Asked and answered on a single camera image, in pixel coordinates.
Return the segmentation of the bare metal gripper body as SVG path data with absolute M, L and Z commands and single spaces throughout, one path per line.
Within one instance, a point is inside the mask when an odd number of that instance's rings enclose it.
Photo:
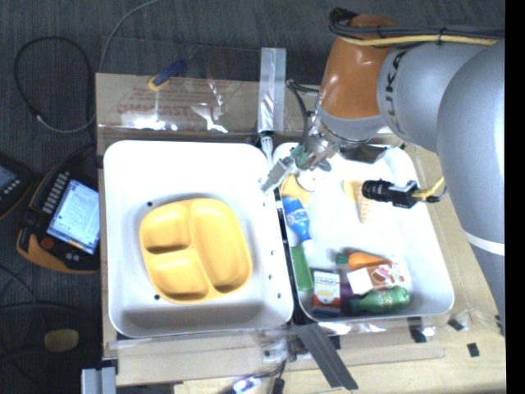
M 290 156 L 300 170 L 313 170 L 333 157 L 340 148 L 341 140 L 324 126 L 313 126 L 304 133 Z

